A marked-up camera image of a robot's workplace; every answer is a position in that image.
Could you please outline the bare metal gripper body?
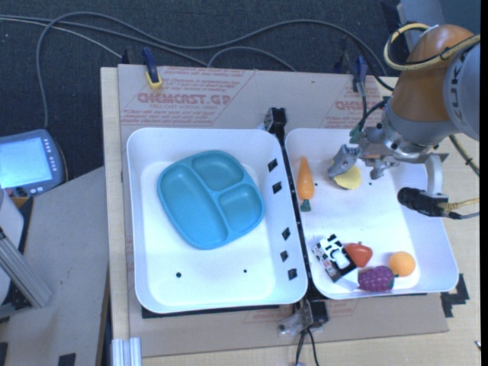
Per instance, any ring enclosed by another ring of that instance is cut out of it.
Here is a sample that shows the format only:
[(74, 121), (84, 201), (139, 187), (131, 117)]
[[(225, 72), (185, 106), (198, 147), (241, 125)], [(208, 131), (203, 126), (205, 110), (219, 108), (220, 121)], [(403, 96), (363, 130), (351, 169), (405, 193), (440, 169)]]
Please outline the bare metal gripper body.
[(382, 122), (379, 127), (356, 125), (360, 159), (414, 162), (435, 145), (434, 122)]

